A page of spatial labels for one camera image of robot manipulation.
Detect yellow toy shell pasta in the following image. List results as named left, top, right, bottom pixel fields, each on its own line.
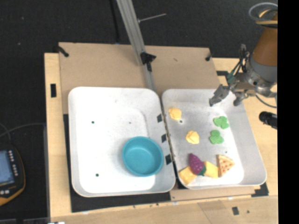
left=168, top=107, right=183, bottom=121
left=185, top=130, right=200, bottom=145

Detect yellow toy cheese wedge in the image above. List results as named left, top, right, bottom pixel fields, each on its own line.
left=203, top=161, right=219, bottom=179
left=178, top=166, right=198, bottom=185

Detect black cylinder on white bracket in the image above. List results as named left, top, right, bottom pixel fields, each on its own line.
left=258, top=111, right=278, bottom=130

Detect toy pizza slice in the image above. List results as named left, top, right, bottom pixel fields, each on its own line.
left=216, top=154, right=235, bottom=177

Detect teal bowl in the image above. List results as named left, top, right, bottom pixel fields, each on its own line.
left=121, top=136, right=164, bottom=177

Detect green toy broccoli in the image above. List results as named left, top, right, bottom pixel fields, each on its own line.
left=208, top=129, right=225, bottom=145
left=213, top=115, right=230, bottom=130

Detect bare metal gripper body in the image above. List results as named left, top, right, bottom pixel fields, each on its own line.
left=229, top=71, right=274, bottom=98

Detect purple toy grapes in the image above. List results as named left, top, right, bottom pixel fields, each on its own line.
left=188, top=153, right=207, bottom=177

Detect white plastic tray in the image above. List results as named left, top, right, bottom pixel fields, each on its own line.
left=161, top=88, right=267, bottom=190
left=67, top=86, right=176, bottom=197

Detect brown cardboard board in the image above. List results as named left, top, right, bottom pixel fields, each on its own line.
left=57, top=42, right=262, bottom=202

